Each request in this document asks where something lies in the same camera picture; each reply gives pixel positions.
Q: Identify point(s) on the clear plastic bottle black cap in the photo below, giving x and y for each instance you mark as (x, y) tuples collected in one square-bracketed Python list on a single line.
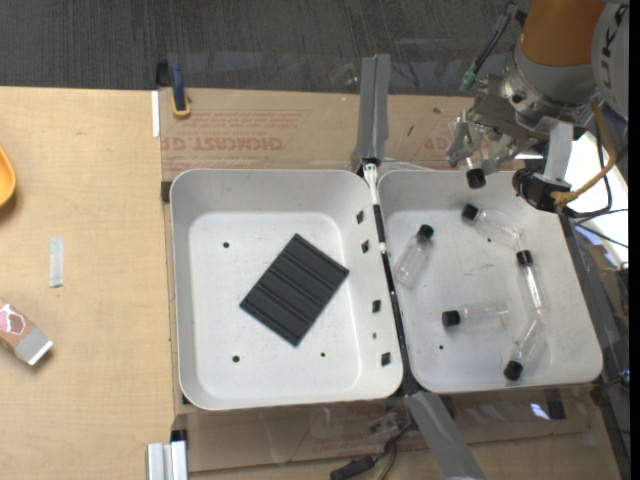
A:
[(413, 260), (530, 280), (514, 369), (475, 178), (471, 212), (451, 318)]

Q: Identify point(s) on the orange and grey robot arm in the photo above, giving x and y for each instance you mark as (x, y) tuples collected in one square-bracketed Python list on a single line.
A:
[(560, 23)]

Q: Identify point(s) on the brown cardboard board red print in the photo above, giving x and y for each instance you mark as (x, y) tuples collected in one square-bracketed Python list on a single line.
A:
[(300, 133)]

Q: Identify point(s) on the white plastic tray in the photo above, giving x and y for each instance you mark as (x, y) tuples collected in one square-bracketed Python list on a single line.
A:
[(475, 273), (225, 293)]

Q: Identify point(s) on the orange plate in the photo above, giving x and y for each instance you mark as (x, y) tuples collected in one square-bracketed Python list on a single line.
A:
[(5, 178)]

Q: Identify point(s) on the brown and white carton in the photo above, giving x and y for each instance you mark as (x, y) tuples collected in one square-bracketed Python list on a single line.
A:
[(22, 335)]

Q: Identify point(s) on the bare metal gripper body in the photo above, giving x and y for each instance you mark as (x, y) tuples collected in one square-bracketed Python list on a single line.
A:
[(505, 103)]

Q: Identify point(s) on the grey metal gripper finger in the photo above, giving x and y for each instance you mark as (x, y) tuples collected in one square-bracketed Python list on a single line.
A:
[(461, 143), (497, 154)]

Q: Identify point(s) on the black cylinder on white bracket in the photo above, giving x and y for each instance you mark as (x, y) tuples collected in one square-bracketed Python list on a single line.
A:
[(539, 188)]

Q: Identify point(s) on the black ribbed rectangular panel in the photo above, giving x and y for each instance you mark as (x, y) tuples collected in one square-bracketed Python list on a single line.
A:
[(295, 290)]

